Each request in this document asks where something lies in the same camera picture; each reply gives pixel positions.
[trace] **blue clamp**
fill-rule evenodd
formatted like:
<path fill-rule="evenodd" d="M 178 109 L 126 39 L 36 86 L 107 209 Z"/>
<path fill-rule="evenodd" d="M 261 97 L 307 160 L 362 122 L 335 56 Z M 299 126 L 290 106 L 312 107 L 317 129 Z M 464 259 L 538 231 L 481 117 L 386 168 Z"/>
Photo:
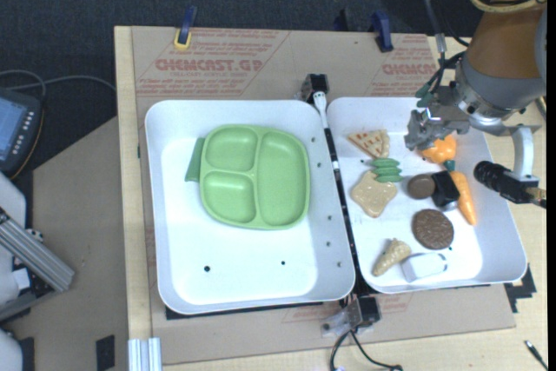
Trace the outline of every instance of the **blue clamp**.
<path fill-rule="evenodd" d="M 197 7 L 190 6 L 185 11 L 185 17 L 183 18 L 182 27 L 175 33 L 174 46 L 178 50 L 186 50 L 189 48 L 191 43 L 191 32 L 190 29 L 195 22 L 195 17 L 197 16 Z"/>
<path fill-rule="evenodd" d="M 390 38 L 390 21 L 384 11 L 377 10 L 371 16 L 371 31 L 379 33 L 376 37 L 376 42 L 383 53 L 394 49 L 392 39 Z"/>

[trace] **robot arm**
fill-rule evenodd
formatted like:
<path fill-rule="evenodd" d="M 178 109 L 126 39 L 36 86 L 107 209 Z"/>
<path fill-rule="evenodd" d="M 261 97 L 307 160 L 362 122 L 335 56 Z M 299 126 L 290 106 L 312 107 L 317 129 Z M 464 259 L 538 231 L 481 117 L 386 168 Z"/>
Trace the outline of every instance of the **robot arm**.
<path fill-rule="evenodd" d="M 510 127 L 504 121 L 546 95 L 547 0 L 471 2 L 485 14 L 467 50 L 457 55 L 454 81 L 447 86 L 436 83 L 431 89 L 426 84 L 427 91 L 420 91 L 418 97 L 422 99 L 417 106 L 424 109 L 411 113 L 406 146 L 410 150 L 427 149 L 436 139 L 454 131 L 465 134 L 470 127 L 495 136 L 512 136 L 516 152 L 514 172 L 498 169 L 499 175 L 488 176 L 483 165 L 483 174 L 476 177 L 496 189 L 496 182 L 486 178 L 501 180 L 511 174 L 518 182 L 527 179 L 521 190 L 534 188 L 536 185 L 529 181 L 531 172 L 527 172 L 533 152 L 527 144 L 532 144 L 532 140 L 523 135 L 538 127 Z M 522 202 L 512 193 L 500 194 Z M 546 206 L 546 195 L 543 203 Z"/>

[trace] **brown cylinder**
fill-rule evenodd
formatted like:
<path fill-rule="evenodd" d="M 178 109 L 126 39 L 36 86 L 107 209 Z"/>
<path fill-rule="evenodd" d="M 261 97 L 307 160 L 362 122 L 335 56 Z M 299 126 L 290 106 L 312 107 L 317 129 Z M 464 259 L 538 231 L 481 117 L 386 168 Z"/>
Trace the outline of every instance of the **brown cylinder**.
<path fill-rule="evenodd" d="M 535 62 L 535 33 L 545 8 L 546 3 L 538 3 L 510 13 L 486 12 L 467 49 L 473 68 L 494 77 L 539 77 Z"/>

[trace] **toy carrot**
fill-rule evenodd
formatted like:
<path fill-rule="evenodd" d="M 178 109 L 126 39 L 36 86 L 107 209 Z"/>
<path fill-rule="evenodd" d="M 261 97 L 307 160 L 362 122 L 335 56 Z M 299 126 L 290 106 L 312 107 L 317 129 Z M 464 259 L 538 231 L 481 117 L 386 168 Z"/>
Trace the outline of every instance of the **toy carrot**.
<path fill-rule="evenodd" d="M 469 182 L 467 182 L 466 176 L 458 171 L 452 170 L 450 176 L 453 179 L 455 187 L 460 192 L 460 198 L 458 199 L 458 209 L 465 216 L 467 222 L 472 226 L 477 224 L 477 215 L 475 213 L 475 206 L 473 204 L 473 198 L 471 197 L 471 189 L 469 188 Z"/>
<path fill-rule="evenodd" d="M 455 158 L 456 142 L 452 135 L 434 141 L 434 146 L 421 151 L 421 154 L 432 162 L 442 164 Z"/>

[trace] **green plate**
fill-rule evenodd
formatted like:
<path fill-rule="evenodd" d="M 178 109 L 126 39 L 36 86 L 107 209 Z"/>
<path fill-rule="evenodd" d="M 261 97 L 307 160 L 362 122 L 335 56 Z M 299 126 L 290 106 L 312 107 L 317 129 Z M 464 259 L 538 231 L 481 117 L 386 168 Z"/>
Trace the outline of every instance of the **green plate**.
<path fill-rule="evenodd" d="M 195 145 L 186 179 L 196 180 L 196 171 L 202 204 L 220 222 L 286 229 L 308 211 L 307 151 L 289 133 L 254 125 L 218 127 Z"/>

